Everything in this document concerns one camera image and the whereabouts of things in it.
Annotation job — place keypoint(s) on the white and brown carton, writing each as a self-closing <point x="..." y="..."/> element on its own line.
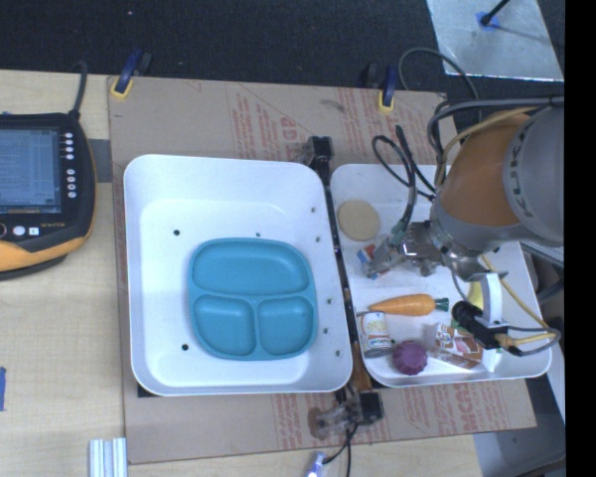
<point x="457" y="348"/>

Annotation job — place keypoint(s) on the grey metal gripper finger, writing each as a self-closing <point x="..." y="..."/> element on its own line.
<point x="388" y="247"/>
<point x="381" y="268"/>

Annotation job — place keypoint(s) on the red white blue small carton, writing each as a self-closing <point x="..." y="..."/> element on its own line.
<point x="365" y="255"/>

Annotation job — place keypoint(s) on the small white and yellow can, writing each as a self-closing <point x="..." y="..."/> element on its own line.
<point x="376" y="333"/>

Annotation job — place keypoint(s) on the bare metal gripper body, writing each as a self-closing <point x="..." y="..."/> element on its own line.
<point x="422" y="246"/>

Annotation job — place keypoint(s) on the thin black and white rod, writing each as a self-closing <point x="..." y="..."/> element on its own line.
<point x="342" y="266"/>

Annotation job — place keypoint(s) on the beige round biscuit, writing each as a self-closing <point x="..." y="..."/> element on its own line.
<point x="358" y="220"/>

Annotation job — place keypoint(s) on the white plastic tray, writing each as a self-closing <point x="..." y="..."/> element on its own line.
<point x="417" y="283"/>
<point x="169" y="286"/>

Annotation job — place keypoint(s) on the orange carrot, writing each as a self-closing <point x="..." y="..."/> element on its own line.
<point x="409" y="304"/>

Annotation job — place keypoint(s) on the black cylinder on white bracket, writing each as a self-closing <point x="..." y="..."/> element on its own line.
<point x="477" y="323"/>

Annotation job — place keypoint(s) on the purple round toy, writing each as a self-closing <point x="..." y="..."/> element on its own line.
<point x="409" y="358"/>

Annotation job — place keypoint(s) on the blue divided plate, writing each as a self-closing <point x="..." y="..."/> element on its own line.
<point x="251" y="296"/>

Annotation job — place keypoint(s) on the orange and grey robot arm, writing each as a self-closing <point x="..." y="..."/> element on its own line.
<point x="482" y="187"/>

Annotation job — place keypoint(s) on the brown cardboard board red print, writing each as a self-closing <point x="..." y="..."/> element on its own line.
<point x="258" y="112"/>

